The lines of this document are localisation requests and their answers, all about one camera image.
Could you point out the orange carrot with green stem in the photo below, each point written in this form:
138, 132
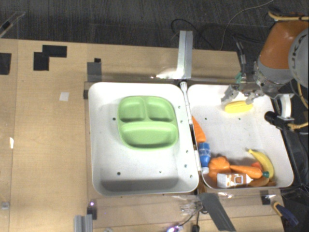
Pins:
248, 171

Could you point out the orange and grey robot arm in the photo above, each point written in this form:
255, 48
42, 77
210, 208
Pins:
275, 47

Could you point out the brown bread roll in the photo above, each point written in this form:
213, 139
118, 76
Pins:
259, 182

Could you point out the white plastic tray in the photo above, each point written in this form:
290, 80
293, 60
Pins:
144, 168
229, 134

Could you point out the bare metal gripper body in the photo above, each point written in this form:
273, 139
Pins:
251, 83

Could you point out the yellow banana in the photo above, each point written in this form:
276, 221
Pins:
265, 162

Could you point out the white and brown carton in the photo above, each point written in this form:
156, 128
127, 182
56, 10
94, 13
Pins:
229, 180

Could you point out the orange pumpkin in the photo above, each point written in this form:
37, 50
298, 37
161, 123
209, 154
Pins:
217, 167

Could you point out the yellow corn cob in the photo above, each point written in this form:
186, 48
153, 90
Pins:
237, 107

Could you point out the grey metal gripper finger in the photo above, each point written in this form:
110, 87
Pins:
253, 97
229, 92

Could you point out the small red-orange toy food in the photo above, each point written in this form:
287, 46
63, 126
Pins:
256, 165

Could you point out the green divided plate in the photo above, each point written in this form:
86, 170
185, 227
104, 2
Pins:
148, 132

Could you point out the black cylinder on white bracket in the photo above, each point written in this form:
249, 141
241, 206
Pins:
277, 120

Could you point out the blue and white bottle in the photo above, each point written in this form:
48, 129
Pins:
204, 156

